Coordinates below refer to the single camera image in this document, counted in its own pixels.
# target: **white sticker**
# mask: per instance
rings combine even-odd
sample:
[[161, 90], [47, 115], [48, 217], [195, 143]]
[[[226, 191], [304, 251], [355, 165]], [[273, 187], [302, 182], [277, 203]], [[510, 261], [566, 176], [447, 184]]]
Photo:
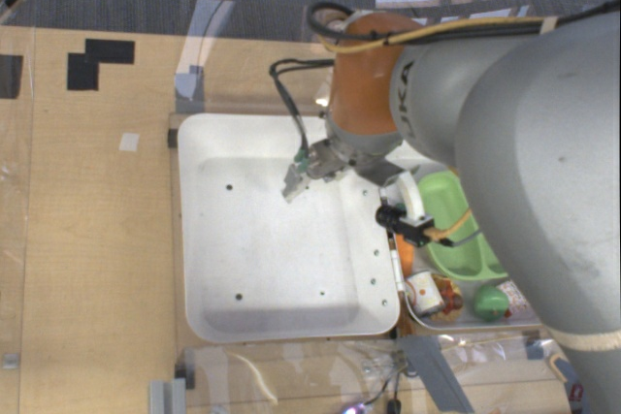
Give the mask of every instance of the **white sticker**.
[[118, 149], [123, 152], [136, 152], [138, 150], [139, 138], [140, 135], [138, 133], [123, 133]]

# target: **wooden surface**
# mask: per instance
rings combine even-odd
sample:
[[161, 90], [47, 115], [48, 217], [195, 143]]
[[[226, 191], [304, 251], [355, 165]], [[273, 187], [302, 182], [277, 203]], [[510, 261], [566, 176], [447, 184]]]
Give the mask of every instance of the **wooden surface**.
[[[67, 53], [83, 52], [92, 37], [135, 41], [136, 62], [101, 65], [98, 92], [68, 92]], [[166, 142], [184, 38], [38, 30], [36, 42], [19, 412], [147, 413], [148, 382], [172, 378], [176, 334], [185, 326], [176, 319]], [[259, 108], [270, 111], [278, 99], [268, 89], [267, 65], [317, 55], [323, 54], [316, 46], [302, 44], [217, 41], [206, 82], [210, 95], [219, 96], [216, 103], [225, 98], [244, 105], [254, 95]], [[317, 74], [307, 84], [291, 75], [288, 81], [309, 103], [324, 78]], [[136, 152], [119, 150], [124, 133], [140, 134]], [[312, 377], [330, 384], [322, 365]], [[277, 372], [272, 381], [281, 392], [291, 384]], [[503, 405], [510, 412], [567, 412], [553, 380], [471, 390], [508, 398]], [[316, 398], [286, 396], [278, 409], [256, 398], [230, 412], [332, 412], [342, 404], [342, 395], [315, 391]], [[404, 414], [427, 412], [423, 390], [405, 389], [404, 396], [411, 396], [413, 409]]]

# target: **green container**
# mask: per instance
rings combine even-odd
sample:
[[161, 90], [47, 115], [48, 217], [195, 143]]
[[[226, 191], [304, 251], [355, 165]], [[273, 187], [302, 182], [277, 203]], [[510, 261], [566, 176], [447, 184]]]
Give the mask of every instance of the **green container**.
[[[449, 171], [424, 176], [418, 189], [425, 211], [440, 229], [452, 226], [468, 208], [459, 178]], [[459, 241], [476, 230], [478, 225], [471, 216], [450, 239]], [[429, 243], [427, 250], [436, 267], [448, 277], [465, 281], [507, 277], [484, 235], [454, 248]]]

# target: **orange object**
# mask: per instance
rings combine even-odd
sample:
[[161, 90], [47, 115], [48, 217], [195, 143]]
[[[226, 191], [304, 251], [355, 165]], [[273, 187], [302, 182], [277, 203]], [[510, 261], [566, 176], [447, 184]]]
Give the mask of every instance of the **orange object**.
[[[413, 31], [422, 25], [392, 13], [362, 16], [347, 26], [354, 35]], [[344, 40], [343, 46], [361, 44]], [[397, 131], [390, 113], [390, 79], [404, 46], [381, 47], [361, 53], [338, 54], [334, 64], [330, 115], [341, 129], [355, 135]]]
[[401, 271], [404, 272], [404, 278], [407, 278], [411, 276], [412, 265], [414, 264], [414, 246], [401, 235], [395, 235], [395, 243], [401, 260]]

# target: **yellow cable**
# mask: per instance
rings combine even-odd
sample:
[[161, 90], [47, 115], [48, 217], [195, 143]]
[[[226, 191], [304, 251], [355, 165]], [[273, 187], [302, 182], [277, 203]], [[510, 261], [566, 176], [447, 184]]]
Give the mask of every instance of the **yellow cable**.
[[423, 234], [426, 237], [429, 237], [432, 241], [440, 241], [441, 239], [447, 239], [448, 237], [450, 237], [453, 233], [455, 233], [457, 230], [459, 230], [462, 226], [464, 226], [464, 223], [466, 221], [468, 221], [468, 219], [470, 218], [470, 216], [472, 215], [472, 211], [470, 210], [470, 208], [468, 207], [466, 209], [466, 212], [464, 212], [462, 214], [462, 217], [460, 217], [453, 226], [451, 226], [450, 228], [446, 228], [445, 230], [439, 230], [438, 228], [434, 227], [434, 228], [427, 228]]
[[435, 26], [429, 26], [427, 28], [420, 28], [418, 30], [408, 31], [399, 35], [392, 35], [387, 38], [375, 40], [373, 42], [367, 42], [366, 44], [360, 44], [355, 46], [342, 47], [334, 44], [330, 44], [321, 35], [318, 36], [321, 44], [331, 52], [335, 53], [359, 53], [371, 48], [380, 48], [386, 46], [394, 46], [417, 40], [419, 38], [429, 37], [436, 35], [437, 33], [444, 33], [446, 31], [452, 31], [456, 28], [467, 28], [473, 26], [490, 26], [498, 24], [524, 24], [531, 22], [543, 22], [543, 17], [482, 17], [479, 19], [458, 19], [456, 21], [445, 22], [437, 24]]

